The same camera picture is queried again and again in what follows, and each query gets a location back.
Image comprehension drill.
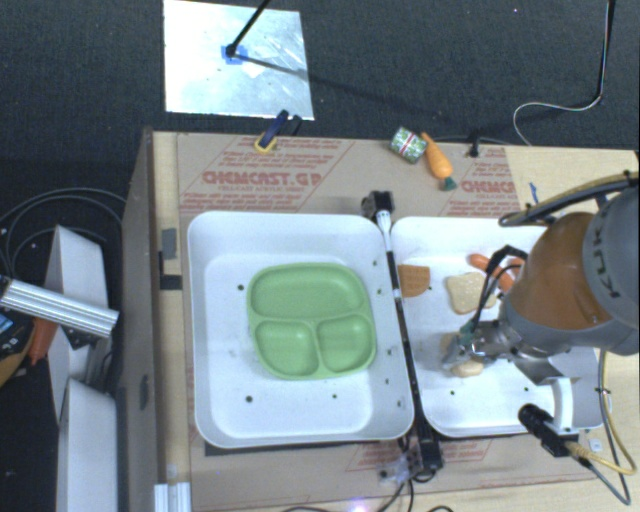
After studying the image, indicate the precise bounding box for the thin black and white rod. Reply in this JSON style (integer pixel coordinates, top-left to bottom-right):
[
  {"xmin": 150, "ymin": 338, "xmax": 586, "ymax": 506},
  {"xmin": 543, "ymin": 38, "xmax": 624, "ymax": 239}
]
[{"xmin": 377, "ymin": 209, "xmax": 427, "ymax": 441}]

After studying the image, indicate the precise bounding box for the beige bread roll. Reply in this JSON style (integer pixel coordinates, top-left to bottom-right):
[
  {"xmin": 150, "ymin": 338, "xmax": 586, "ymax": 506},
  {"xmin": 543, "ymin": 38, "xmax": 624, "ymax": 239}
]
[{"xmin": 439, "ymin": 333, "xmax": 486, "ymax": 378}]

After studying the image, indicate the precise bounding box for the brown cardboard board red print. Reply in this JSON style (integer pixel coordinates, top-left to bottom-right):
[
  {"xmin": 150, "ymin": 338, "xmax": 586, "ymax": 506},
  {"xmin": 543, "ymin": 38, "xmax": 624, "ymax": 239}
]
[{"xmin": 176, "ymin": 131, "xmax": 640, "ymax": 501}]

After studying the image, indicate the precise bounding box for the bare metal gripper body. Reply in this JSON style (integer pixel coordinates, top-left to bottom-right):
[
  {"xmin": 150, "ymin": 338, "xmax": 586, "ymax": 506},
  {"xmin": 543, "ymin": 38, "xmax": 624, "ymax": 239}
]
[{"xmin": 467, "ymin": 321, "xmax": 565, "ymax": 386}]

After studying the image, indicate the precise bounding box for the white plastic tray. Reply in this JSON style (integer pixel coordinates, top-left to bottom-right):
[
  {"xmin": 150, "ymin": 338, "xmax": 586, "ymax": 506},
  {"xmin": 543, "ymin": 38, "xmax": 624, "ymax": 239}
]
[
  {"xmin": 389, "ymin": 215, "xmax": 607, "ymax": 439},
  {"xmin": 186, "ymin": 210, "xmax": 417, "ymax": 449}
]

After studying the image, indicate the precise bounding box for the orange carrot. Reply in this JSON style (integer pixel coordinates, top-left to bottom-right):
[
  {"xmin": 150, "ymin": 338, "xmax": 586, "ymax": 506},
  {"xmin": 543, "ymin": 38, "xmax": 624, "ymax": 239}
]
[{"xmin": 420, "ymin": 131, "xmax": 458, "ymax": 192}]

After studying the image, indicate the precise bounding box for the green and white can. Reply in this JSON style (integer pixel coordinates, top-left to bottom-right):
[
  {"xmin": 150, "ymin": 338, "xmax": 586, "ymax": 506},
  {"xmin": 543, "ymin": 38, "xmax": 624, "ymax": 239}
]
[{"xmin": 389, "ymin": 125, "xmax": 429, "ymax": 165}]

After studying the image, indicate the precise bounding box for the green divided plate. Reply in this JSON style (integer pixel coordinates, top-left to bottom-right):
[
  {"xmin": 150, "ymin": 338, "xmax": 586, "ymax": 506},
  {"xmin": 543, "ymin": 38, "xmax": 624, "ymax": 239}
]
[{"xmin": 245, "ymin": 262, "xmax": 378, "ymax": 380}]

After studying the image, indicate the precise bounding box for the orange-brown biscuit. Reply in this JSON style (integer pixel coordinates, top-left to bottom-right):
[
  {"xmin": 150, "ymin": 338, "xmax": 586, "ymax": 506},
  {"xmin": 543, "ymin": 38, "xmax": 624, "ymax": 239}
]
[{"xmin": 396, "ymin": 263, "xmax": 432, "ymax": 299}]

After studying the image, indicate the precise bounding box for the black cylinder on white bracket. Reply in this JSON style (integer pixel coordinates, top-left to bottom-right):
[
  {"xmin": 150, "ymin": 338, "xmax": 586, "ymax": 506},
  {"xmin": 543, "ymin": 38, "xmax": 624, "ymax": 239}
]
[{"xmin": 517, "ymin": 377, "xmax": 584, "ymax": 459}]

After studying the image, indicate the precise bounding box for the beige bread slice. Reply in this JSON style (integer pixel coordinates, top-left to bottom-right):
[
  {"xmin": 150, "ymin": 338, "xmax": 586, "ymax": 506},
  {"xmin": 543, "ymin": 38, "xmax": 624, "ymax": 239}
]
[{"xmin": 445, "ymin": 271, "xmax": 499, "ymax": 316}]

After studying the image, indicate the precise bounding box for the orange sausage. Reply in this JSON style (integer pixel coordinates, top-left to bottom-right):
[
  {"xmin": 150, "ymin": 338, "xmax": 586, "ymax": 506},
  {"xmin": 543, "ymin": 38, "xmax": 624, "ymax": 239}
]
[{"xmin": 467, "ymin": 252, "xmax": 526, "ymax": 294}]

